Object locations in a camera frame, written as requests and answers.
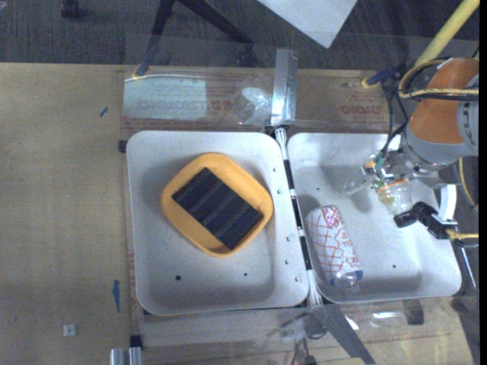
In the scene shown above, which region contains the black cylinder on white bracket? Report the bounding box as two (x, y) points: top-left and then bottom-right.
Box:
(393, 183), (458, 240)

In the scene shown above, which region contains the thin black and white rod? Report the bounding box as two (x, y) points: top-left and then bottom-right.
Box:
(274, 126), (324, 308)

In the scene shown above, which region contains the white plastic tray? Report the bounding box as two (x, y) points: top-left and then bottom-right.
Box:
(126, 129), (310, 316)
(286, 132), (463, 305)

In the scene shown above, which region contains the small clear bottle orange cap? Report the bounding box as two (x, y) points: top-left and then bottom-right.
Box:
(375, 178), (415, 216)

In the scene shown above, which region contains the orange plate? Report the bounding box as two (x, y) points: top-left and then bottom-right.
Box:
(159, 151), (275, 259)

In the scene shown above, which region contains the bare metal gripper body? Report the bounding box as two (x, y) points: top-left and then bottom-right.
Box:
(361, 148), (445, 189)

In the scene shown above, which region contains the brown cardboard board red print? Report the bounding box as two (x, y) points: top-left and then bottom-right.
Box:
(119, 65), (460, 351)

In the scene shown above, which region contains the clear bottle red white label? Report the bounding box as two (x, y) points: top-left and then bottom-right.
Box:
(304, 204), (364, 293)

